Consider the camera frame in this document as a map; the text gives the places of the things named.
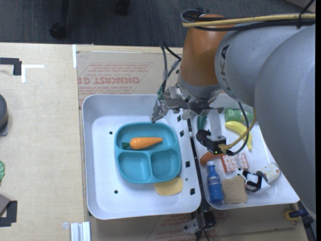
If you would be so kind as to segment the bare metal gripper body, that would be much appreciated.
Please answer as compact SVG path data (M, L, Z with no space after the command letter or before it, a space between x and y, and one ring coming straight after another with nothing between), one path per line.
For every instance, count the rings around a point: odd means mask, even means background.
M214 99L202 99L190 94L179 85L168 87L161 95L160 101L173 113L179 113L181 110L192 112L196 115L207 115L210 110L216 109L218 113L222 113L224 107L210 107L210 103Z

